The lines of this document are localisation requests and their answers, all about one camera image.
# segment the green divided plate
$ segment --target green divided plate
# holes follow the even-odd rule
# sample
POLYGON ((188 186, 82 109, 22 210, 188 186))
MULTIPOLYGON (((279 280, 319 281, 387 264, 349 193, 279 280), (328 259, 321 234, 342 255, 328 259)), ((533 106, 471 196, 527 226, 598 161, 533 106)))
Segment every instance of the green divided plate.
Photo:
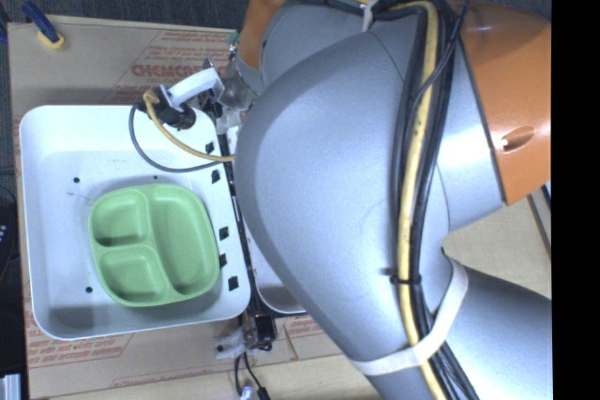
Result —
POLYGON ((102 286, 127 306, 197 297, 218 278, 210 218, 191 190, 141 185, 98 198, 89 215, 92 252, 102 286))

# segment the yellow cable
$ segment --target yellow cable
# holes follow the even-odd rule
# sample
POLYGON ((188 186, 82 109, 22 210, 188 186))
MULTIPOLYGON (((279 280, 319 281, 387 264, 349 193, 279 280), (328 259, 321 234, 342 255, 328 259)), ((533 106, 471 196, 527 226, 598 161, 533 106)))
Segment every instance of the yellow cable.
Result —
POLYGON ((158 104, 159 102, 157 94, 155 94, 152 90, 147 90, 143 93, 142 98, 146 105, 146 109, 148 110, 148 115, 150 115, 150 118, 152 119, 152 122, 154 122, 154 125, 157 126, 158 130, 160 130, 165 135, 165 137, 167 137, 167 139, 169 139, 179 148, 184 149, 186 152, 192 154, 193 156, 198 156, 205 160, 211 160, 213 162, 233 162, 233 156, 210 156, 209 154, 205 154, 204 152, 195 150, 189 145, 186 145, 183 142, 181 142, 179 139, 174 137, 169 130, 165 128, 165 126, 160 122, 160 120, 158 120, 157 113, 154 110, 154 104, 158 104))
MULTIPOLYGON (((427 12, 427 38, 425 46, 425 65, 423 69, 423 84, 435 70, 437 60, 437 41, 438 41, 438 16, 435 7, 430 2, 413 2, 406 4, 418 5, 427 12)), ((400 214, 398 217, 398 246, 397 262, 398 277, 401 280, 410 279, 410 251, 411 251, 411 232, 413 224, 413 207, 416 198, 416 178, 419 170, 420 159, 423 156, 423 143, 425 138, 429 106, 431 103, 431 89, 427 89, 423 94, 416 111, 414 125, 412 126, 412 137, 407 155, 406 170, 404 172, 404 182, 400 194, 400 214)), ((404 320, 404 327, 411 345, 415 345, 421 339, 416 328, 413 305, 411 303, 411 289, 407 284, 400 284, 398 287, 400 301, 400 311, 404 320)), ((446 398, 442 385, 438 381, 431 363, 427 360, 421 364, 421 372, 425 378, 431 394, 436 400, 446 398)))

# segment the blue object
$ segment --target blue object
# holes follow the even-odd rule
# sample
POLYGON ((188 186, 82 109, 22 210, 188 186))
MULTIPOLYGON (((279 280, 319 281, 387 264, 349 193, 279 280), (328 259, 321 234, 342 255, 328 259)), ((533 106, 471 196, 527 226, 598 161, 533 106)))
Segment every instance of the blue object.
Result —
POLYGON ((52 23, 48 20, 48 17, 36 6, 32 1, 28 0, 21 7, 22 12, 27 16, 28 19, 37 26, 39 31, 46 37, 51 43, 56 43, 60 40, 60 37, 54 30, 52 23))

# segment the white tray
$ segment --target white tray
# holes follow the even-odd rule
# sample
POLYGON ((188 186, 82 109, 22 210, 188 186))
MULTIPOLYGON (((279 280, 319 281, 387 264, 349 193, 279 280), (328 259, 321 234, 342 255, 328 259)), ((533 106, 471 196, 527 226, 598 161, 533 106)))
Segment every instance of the white tray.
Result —
MULTIPOLYGON (((250 298, 247 267, 222 165, 191 173, 167 173, 147 164, 128 134, 130 107, 44 106, 21 121, 22 187, 33 313, 39 327, 60 339, 151 330, 231 319, 250 298), (195 299, 132 308, 102 288, 90 246, 87 217, 102 194, 150 183, 175 183, 193 190, 211 218, 219 255, 227 263, 215 286, 195 299), (219 240, 227 230, 227 237, 219 240)), ((201 112, 190 130, 177 132, 204 151, 218 139, 201 112)), ((204 161, 182 151, 137 113, 140 144, 157 162, 190 167, 204 161)))

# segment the white clip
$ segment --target white clip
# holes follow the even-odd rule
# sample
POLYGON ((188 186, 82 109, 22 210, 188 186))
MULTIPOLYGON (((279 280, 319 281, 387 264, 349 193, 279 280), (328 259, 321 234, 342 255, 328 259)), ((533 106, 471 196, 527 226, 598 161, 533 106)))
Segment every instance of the white clip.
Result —
POLYGON ((363 12, 363 32, 366 32, 373 24, 373 12, 371 9, 380 0, 369 0, 365 5, 365 11, 363 12))
POLYGON ((349 359, 359 372, 368 377, 375 377, 413 368, 424 363, 443 345, 469 286, 469 277, 462 265, 456 260, 449 260, 453 267, 452 279, 429 333, 412 347, 377 360, 358 362, 349 359))
POLYGON ((205 68, 176 83, 169 89, 169 103, 178 108, 200 92, 212 89, 220 81, 217 70, 214 67, 205 68))

